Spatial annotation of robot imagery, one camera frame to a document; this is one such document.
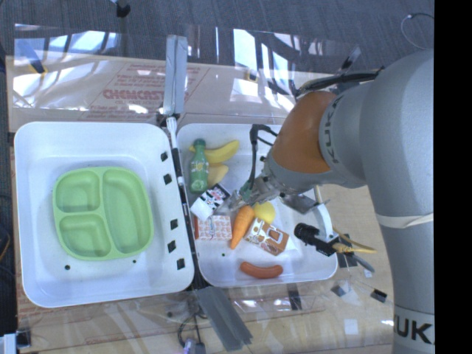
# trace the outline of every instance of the black hole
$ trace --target black hole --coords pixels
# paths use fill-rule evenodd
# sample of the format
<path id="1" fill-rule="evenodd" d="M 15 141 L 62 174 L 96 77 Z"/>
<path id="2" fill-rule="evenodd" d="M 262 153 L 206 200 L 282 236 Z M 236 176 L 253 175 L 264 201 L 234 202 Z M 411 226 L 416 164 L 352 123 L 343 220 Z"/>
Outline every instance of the black hole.
<path id="1" fill-rule="evenodd" d="M 177 270 L 185 267 L 185 260 L 183 258 L 177 260 Z"/>
<path id="2" fill-rule="evenodd" d="M 166 174 L 164 176 L 164 182 L 165 182 L 166 185 L 169 184 L 170 182 L 172 182 L 172 177 L 170 177 L 170 174 Z"/>
<path id="3" fill-rule="evenodd" d="M 176 241 L 172 240 L 170 243 L 167 244 L 167 250 L 169 253 L 177 248 Z"/>

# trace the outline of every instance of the carrot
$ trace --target carrot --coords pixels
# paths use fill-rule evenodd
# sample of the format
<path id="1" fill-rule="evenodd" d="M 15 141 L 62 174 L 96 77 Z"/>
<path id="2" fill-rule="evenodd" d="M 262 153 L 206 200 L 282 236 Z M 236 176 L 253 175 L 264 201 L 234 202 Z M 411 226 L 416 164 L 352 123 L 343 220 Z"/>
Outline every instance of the carrot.
<path id="1" fill-rule="evenodd" d="M 233 237 L 231 239 L 231 243 L 229 244 L 231 249 L 236 248 L 236 246 L 246 234 L 248 228 L 251 226 L 251 223 L 254 221 L 255 217 L 256 215 L 252 207 L 245 205 L 239 209 L 233 224 Z"/>

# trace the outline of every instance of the green plate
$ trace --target green plate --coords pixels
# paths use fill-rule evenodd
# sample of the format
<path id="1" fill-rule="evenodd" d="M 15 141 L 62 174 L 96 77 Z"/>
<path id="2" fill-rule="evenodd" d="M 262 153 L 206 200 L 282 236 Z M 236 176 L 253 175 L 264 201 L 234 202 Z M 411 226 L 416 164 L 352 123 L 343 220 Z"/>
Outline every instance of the green plate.
<path id="1" fill-rule="evenodd" d="M 122 167 L 63 174 L 52 194 L 60 244 L 81 260 L 111 260 L 144 251 L 154 235 L 145 186 Z"/>

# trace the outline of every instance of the hot dog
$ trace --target hot dog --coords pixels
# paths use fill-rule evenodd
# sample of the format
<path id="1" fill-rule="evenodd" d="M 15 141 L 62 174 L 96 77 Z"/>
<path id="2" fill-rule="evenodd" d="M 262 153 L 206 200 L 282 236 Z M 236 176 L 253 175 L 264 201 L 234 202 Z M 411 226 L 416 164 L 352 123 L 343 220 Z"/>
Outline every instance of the hot dog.
<path id="1" fill-rule="evenodd" d="M 244 274 L 248 274 L 251 277 L 259 278 L 262 280 L 278 277 L 283 272 L 283 267 L 281 265 L 273 265 L 264 268 L 261 266 L 253 265 L 252 263 L 248 263 L 246 261 L 241 263 L 239 269 Z"/>

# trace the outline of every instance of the yellow banana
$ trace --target yellow banana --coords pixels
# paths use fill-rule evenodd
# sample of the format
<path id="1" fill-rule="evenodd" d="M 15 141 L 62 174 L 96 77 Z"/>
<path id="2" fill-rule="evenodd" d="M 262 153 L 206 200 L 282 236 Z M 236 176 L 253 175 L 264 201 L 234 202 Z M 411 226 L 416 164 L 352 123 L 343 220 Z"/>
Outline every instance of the yellow banana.
<path id="1" fill-rule="evenodd" d="M 226 160 L 229 160 L 232 158 L 237 150 L 239 149 L 239 140 L 232 140 L 231 142 L 226 143 L 225 145 L 222 145 L 219 148 L 214 148 L 214 149 L 205 149 L 205 156 L 206 160 L 210 164 L 217 164 L 219 162 L 225 162 Z M 193 145 L 190 146 L 189 150 L 192 152 L 195 152 L 195 148 Z"/>
<path id="2" fill-rule="evenodd" d="M 214 187 L 228 173 L 229 167 L 225 164 L 211 164 L 208 167 L 208 188 Z"/>

